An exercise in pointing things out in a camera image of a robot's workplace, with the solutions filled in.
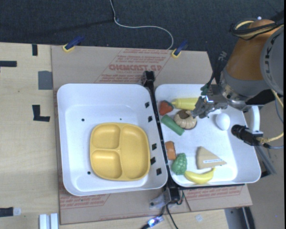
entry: wooden table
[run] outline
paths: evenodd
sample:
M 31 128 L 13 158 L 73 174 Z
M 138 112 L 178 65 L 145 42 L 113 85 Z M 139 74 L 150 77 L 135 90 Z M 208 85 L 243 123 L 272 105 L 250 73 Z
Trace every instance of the wooden table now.
M 0 218 L 0 229 L 38 228 L 40 214 L 59 213 L 58 174 L 53 90 L 39 90 L 38 72 L 51 71 L 51 47 L 0 42 L 0 61 L 17 67 L 0 68 L 0 208 L 15 207 L 21 214 Z M 33 121 L 32 105 L 41 106 L 49 122 Z M 174 228 L 169 216 L 157 228 Z M 173 214 L 179 228 L 227 229 L 225 211 Z M 149 218 L 61 225 L 61 229 L 141 228 Z

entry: toy banana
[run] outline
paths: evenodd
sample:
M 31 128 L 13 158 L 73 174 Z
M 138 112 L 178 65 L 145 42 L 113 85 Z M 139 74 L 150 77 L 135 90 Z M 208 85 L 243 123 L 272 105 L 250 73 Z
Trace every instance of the toy banana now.
M 214 176 L 214 171 L 215 171 L 214 167 L 210 171 L 204 172 L 202 174 L 194 173 L 192 171 L 187 170 L 184 173 L 184 176 L 186 177 L 186 179 L 192 182 L 201 184 L 201 183 L 206 183 L 209 180 L 211 180 Z

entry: white cable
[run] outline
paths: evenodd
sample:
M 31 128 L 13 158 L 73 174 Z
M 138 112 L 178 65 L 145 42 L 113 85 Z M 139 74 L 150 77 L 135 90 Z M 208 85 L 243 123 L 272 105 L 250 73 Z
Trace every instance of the white cable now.
M 173 44 L 174 44 L 174 38 L 173 38 L 172 34 L 171 34 L 168 30 L 166 30 L 166 29 L 164 29 L 164 28 L 162 28 L 162 27 L 159 27 L 159 26 L 154 26 L 154 25 L 144 25 L 144 26 L 127 26 L 127 25 L 121 25 L 121 24 L 116 20 L 116 18 L 115 18 L 115 9 L 114 9 L 114 7 L 113 7 L 112 0 L 109 0 L 109 1 L 110 1 L 110 5 L 111 5 L 111 8 L 112 8 L 112 11 L 113 11 L 113 19 L 114 19 L 114 22 L 115 22 L 117 25 L 119 25 L 119 26 L 121 26 L 121 27 L 124 27 L 124 28 L 130 28 L 130 29 L 157 28 L 157 29 L 163 30 L 163 31 L 167 32 L 167 33 L 170 35 L 171 39 L 172 39 L 172 44 L 171 44 L 171 46 L 170 46 L 167 50 L 170 50 L 170 49 L 171 49 L 171 47 L 172 47 Z

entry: cardboard sheet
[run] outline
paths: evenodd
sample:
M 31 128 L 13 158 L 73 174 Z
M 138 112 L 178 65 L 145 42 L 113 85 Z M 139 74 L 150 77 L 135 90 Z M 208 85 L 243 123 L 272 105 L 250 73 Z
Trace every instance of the cardboard sheet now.
M 154 71 L 155 87 L 165 83 L 204 84 L 212 69 L 206 52 L 183 51 L 179 58 L 168 50 L 121 49 L 77 46 L 69 53 L 51 47 L 56 146 L 59 172 L 61 224 L 158 215 L 149 200 L 162 189 L 76 197 L 62 183 L 57 114 L 58 89 L 67 83 L 140 83 L 144 71 Z M 186 202 L 171 213 L 232 208 L 252 204 L 246 185 L 184 191 Z

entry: toy food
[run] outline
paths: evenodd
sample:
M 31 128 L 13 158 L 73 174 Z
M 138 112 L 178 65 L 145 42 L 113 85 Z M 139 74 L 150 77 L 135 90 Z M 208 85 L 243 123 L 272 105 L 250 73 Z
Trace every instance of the toy food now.
M 230 126 L 230 117 L 226 113 L 220 113 L 216 116 L 216 124 L 217 126 L 222 129 L 223 131 L 226 131 L 229 129 Z
M 165 115 L 171 112 L 173 109 L 174 109 L 174 106 L 170 102 L 163 100 L 160 102 L 159 114 Z
M 211 168 L 215 166 L 225 165 L 226 162 L 220 157 L 216 156 L 209 150 L 200 146 L 197 149 L 196 154 L 196 165 L 198 169 Z
M 189 181 L 202 184 L 202 183 L 208 182 L 209 180 L 213 178 L 214 171 L 215 171 L 214 167 L 210 171 L 204 172 L 202 174 L 194 173 L 192 171 L 187 170 L 185 171 L 184 176 Z
M 167 114 L 162 117 L 161 122 L 171 130 L 176 132 L 178 135 L 182 135 L 184 132 L 184 129 L 177 125 L 176 122 Z
M 165 143 L 167 158 L 169 160 L 175 160 L 176 159 L 176 150 L 175 145 L 172 141 L 168 141 Z
M 174 116 L 175 123 L 184 129 L 193 129 L 197 124 L 197 119 L 193 118 L 191 111 L 180 110 Z
M 172 101 L 172 104 L 177 109 L 194 110 L 198 98 L 177 98 Z
M 181 153 L 177 156 L 177 158 L 173 162 L 171 170 L 176 175 L 183 175 L 186 171 L 186 167 L 187 167 L 187 160 L 185 153 Z

